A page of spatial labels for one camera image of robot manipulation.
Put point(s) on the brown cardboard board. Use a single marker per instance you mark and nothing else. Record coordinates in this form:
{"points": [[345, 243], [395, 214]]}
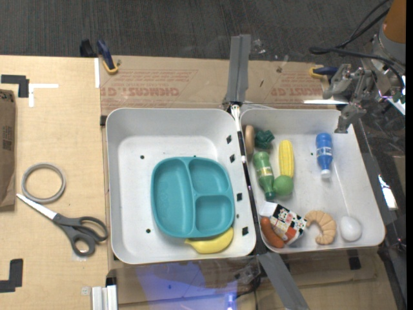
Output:
{"points": [[193, 82]]}

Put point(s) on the white patterned carton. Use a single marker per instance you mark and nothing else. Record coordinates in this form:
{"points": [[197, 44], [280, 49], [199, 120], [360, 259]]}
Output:
{"points": [[287, 223]]}

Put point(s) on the grey scissors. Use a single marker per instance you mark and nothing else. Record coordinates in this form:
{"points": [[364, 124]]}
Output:
{"points": [[69, 224]]}

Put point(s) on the white egg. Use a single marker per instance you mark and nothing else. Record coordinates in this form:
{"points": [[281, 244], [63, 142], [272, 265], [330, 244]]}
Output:
{"points": [[350, 228]]}

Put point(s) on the beige croissant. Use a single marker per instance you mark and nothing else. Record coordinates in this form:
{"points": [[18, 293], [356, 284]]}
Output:
{"points": [[326, 224]]}

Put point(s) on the grey tape roll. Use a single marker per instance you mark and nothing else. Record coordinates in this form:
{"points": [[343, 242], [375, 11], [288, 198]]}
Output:
{"points": [[26, 186]]}

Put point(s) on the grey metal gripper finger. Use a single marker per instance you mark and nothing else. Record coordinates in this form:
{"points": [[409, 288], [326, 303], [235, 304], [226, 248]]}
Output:
{"points": [[350, 115], [338, 84]]}

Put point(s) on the beige round biscuit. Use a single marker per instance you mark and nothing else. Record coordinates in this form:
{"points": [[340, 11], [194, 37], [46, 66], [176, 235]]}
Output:
{"points": [[249, 139]]}

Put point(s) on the brown paper bag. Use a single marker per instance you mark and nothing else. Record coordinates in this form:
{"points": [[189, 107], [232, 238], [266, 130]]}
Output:
{"points": [[6, 153]]}

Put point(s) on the blue bottle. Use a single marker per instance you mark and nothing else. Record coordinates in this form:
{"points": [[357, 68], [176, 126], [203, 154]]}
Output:
{"points": [[324, 153]]}

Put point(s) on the yellow corn cob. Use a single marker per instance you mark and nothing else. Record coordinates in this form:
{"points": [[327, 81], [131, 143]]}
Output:
{"points": [[286, 158]]}

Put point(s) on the green ball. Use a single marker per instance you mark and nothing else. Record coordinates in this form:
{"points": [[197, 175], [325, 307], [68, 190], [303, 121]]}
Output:
{"points": [[283, 186]]}

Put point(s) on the orange sausage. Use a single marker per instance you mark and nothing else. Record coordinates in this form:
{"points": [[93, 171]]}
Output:
{"points": [[271, 234]]}

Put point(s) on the yellow banana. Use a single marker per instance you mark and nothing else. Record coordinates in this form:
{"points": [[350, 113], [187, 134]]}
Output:
{"points": [[213, 245]]}

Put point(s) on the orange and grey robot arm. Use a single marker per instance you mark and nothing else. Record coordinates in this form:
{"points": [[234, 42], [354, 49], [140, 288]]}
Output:
{"points": [[395, 18]]}

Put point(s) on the green broccoli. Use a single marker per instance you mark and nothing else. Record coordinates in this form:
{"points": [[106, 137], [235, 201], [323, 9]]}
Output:
{"points": [[264, 138]]}

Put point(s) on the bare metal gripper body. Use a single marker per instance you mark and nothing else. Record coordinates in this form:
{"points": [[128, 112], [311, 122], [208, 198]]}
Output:
{"points": [[377, 79]]}

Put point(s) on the blue divided plate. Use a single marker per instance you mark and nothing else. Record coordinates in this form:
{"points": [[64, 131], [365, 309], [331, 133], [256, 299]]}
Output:
{"points": [[174, 199]]}

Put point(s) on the green bottle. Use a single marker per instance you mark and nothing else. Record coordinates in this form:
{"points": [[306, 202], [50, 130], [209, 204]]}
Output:
{"points": [[264, 173]]}

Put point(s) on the white plastic tray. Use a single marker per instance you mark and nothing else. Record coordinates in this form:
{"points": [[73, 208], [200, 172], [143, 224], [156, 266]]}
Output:
{"points": [[132, 173], [351, 179]]}

